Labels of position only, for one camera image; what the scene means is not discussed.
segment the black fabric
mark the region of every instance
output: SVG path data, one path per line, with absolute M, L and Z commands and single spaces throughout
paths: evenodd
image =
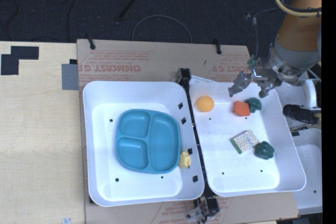
M 256 49 L 256 35 L 246 14 L 275 8 L 274 0 L 0 0 L 0 40 L 76 42 L 106 40 L 246 45 Z M 148 16 L 134 31 L 137 23 Z M 268 55 L 284 13 L 258 17 L 259 56 Z

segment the divided blue plate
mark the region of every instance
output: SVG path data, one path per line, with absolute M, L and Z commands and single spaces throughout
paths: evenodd
M 119 118 L 115 139 L 117 158 L 130 170 L 163 174 L 179 163 L 180 127 L 166 113 L 145 109 L 125 111 Z

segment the white tray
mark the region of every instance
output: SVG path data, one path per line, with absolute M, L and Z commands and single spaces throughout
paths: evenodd
M 208 183 L 219 196 L 240 196 L 304 188 L 306 176 L 276 91 L 260 99 L 262 109 L 250 116 L 232 112 L 235 101 L 258 97 L 260 87 L 251 83 L 247 89 L 230 98 L 232 83 L 198 82 L 191 85 L 196 128 L 203 153 Z M 200 112 L 197 99 L 208 95 L 215 106 Z M 254 149 L 238 154 L 230 139 L 245 130 L 252 130 L 260 142 L 268 142 L 274 157 L 268 160 L 254 155 Z
M 118 206 L 196 199 L 202 195 L 203 173 L 186 94 L 180 85 L 94 81 L 84 88 L 83 107 L 89 193 L 96 204 Z M 193 152 L 190 168 L 177 166 L 169 173 L 148 174 L 123 167 L 115 153 L 116 128 L 120 115 L 130 109 L 155 110 L 174 117 L 181 131 L 181 151 Z
M 323 212 L 322 199 L 322 132 L 311 128 L 299 131 L 293 140 L 303 169 L 307 184 L 294 194 L 301 215 Z

